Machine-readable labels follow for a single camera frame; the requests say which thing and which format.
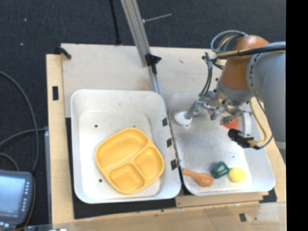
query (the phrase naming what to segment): black clip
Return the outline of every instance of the black clip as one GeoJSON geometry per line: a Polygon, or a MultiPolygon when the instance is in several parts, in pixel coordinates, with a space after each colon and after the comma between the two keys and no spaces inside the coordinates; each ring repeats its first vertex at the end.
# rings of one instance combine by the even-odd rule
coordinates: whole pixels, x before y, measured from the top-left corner
{"type": "Polygon", "coordinates": [[[67,59],[71,59],[72,58],[72,56],[69,53],[67,53],[67,51],[65,49],[63,49],[62,47],[56,47],[54,49],[54,53],[55,54],[60,54],[60,55],[62,53],[62,54],[64,54],[67,57],[67,59]]]}
{"type": "MultiPolygon", "coordinates": [[[[240,134],[242,132],[236,129],[230,129],[228,131],[228,136],[230,139],[232,139],[233,141],[237,142],[238,145],[242,146],[243,148],[248,148],[251,147],[251,145],[248,143],[249,140],[254,140],[254,137],[242,137],[240,134]]],[[[261,149],[258,146],[254,146],[253,147],[256,150],[261,149]]]]}
{"type": "Polygon", "coordinates": [[[152,67],[152,71],[154,74],[157,74],[157,69],[156,69],[156,64],[161,60],[161,57],[154,56],[151,54],[146,54],[145,55],[145,60],[148,66],[152,67]]]}

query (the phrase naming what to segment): orange spoon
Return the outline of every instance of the orange spoon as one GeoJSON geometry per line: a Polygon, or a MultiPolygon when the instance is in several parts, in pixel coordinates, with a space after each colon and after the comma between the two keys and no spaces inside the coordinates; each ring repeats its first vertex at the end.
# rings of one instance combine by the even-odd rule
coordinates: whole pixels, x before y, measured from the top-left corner
{"type": "Polygon", "coordinates": [[[188,176],[193,177],[200,186],[209,187],[213,184],[214,178],[209,174],[196,173],[187,168],[183,168],[182,172],[183,172],[183,175],[188,175],[188,176]]]}

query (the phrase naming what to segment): black mat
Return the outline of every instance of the black mat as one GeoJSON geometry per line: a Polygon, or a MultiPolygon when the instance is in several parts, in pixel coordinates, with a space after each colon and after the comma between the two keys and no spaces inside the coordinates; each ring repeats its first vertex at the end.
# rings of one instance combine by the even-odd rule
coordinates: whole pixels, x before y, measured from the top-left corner
{"type": "Polygon", "coordinates": [[[150,200],[150,201],[135,201],[123,203],[106,203],[106,204],[87,204],[79,200],[74,191],[74,172],[72,163],[72,137],[71,137],[71,119],[66,118],[67,141],[70,160],[73,206],[75,219],[89,218],[95,216],[103,216],[118,213],[157,210],[176,207],[175,198],[164,200],[150,200]]]}

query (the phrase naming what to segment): yellow bowl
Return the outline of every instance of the yellow bowl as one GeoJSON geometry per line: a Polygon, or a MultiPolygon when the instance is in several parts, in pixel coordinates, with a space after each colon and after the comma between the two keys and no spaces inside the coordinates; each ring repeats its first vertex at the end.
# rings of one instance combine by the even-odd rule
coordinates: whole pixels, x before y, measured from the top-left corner
{"type": "Polygon", "coordinates": [[[126,128],[98,145],[95,161],[120,193],[137,193],[165,170],[165,162],[151,139],[140,129],[126,128]]]}

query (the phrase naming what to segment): metal bracket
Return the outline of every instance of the metal bracket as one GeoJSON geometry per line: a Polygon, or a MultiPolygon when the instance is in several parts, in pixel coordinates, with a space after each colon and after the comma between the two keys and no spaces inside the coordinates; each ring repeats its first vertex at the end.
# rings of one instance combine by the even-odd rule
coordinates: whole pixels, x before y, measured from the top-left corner
{"type": "Polygon", "coordinates": [[[154,55],[151,55],[151,54],[146,54],[146,55],[145,55],[146,63],[148,64],[148,66],[151,66],[151,67],[152,67],[152,72],[153,72],[154,74],[157,74],[156,64],[157,64],[161,59],[162,59],[161,57],[154,56],[154,55]]]}
{"type": "Polygon", "coordinates": [[[66,51],[64,48],[62,48],[62,47],[56,47],[56,48],[54,49],[54,53],[55,53],[55,54],[59,54],[59,55],[61,55],[61,53],[62,53],[63,55],[65,55],[65,56],[67,57],[67,59],[72,58],[72,55],[70,55],[69,53],[67,53],[67,51],[66,51]]]}

